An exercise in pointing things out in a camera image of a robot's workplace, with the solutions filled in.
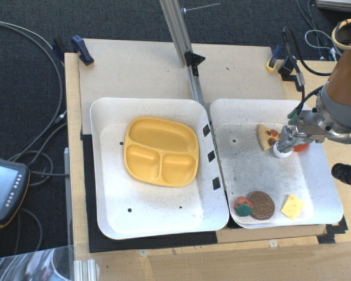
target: white cable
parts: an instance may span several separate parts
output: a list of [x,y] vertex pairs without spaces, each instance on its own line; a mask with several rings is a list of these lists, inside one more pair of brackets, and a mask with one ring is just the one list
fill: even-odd
[[[309,40],[308,40],[308,35],[309,35],[311,32],[321,33],[322,35],[324,35],[325,37],[327,37],[327,38],[330,40],[330,42],[333,43],[333,47],[330,48],[330,47],[327,47],[327,46],[315,46],[315,45],[311,44],[311,43],[309,42]],[[329,50],[329,52],[330,52],[331,49],[335,49],[336,54],[338,54],[339,56],[342,55],[341,52],[338,50],[338,48],[334,45],[334,42],[333,42],[333,40],[332,40],[332,37],[329,36],[326,32],[324,32],[324,31],[322,31],[322,30],[311,29],[311,30],[307,31],[307,32],[304,34],[304,40],[305,40],[305,42],[307,43],[307,45],[310,46],[310,47],[312,47],[312,48],[316,48],[316,49],[327,49],[327,50]]]
[[49,46],[49,48],[51,50],[53,50],[52,45],[46,39],[44,39],[41,35],[37,34],[36,32],[33,32],[33,31],[31,31],[31,30],[29,30],[27,28],[24,28],[24,27],[21,27],[21,26],[15,25],[15,24],[11,24],[11,23],[7,23],[7,22],[3,22],[3,21],[0,21],[0,24],[4,24],[4,25],[8,25],[8,26],[11,26],[11,27],[15,27],[15,28],[19,28],[19,29],[25,30],[25,31],[27,31],[27,32],[39,37],[42,41],[44,41]]

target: brown cookie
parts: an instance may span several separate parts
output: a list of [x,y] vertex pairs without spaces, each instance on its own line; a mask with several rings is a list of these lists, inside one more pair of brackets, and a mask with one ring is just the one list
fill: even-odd
[[251,216],[257,220],[267,220],[274,213],[274,202],[263,191],[254,191],[247,197],[253,205]]

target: toy pizza slice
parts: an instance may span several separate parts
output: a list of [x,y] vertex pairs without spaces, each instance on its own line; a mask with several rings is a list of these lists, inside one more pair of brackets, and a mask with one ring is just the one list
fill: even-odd
[[280,134],[277,130],[268,128],[264,124],[259,124],[257,126],[257,137],[262,149],[268,150],[280,139]]

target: yellow cheese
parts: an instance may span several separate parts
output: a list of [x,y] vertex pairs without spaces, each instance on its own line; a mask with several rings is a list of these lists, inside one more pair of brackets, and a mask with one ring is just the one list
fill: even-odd
[[281,212],[287,215],[290,219],[294,220],[303,209],[304,202],[290,194],[283,205]]

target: dark carpet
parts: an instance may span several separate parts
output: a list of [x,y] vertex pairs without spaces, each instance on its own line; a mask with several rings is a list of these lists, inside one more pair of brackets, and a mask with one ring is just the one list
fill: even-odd
[[[308,47],[304,33],[310,27],[303,20],[295,0],[179,0],[185,8],[220,3],[189,11],[186,24],[192,43],[269,46],[281,42],[288,26],[294,33],[305,60],[317,60],[319,52]],[[306,7],[309,0],[300,0]],[[338,21],[350,13],[311,8],[318,29],[330,34]],[[53,42],[61,37],[71,51],[74,35],[95,39],[171,42],[158,0],[0,0],[0,20],[28,28]],[[63,67],[57,62],[59,70]],[[50,61],[37,46],[12,30],[0,27],[0,157],[9,159],[38,136],[52,119],[59,100],[57,76]],[[64,97],[61,111],[66,109]],[[33,149],[39,149],[56,128],[45,134]],[[44,152],[54,163],[54,172],[64,170],[63,151],[67,130],[61,130]],[[33,155],[21,161],[26,162]],[[31,169],[49,169],[43,157]],[[52,177],[28,190],[23,207],[41,221],[40,249],[67,245],[64,177]],[[0,257],[13,255],[18,218],[0,229]],[[39,239],[34,220],[21,214],[17,253],[33,251]]]

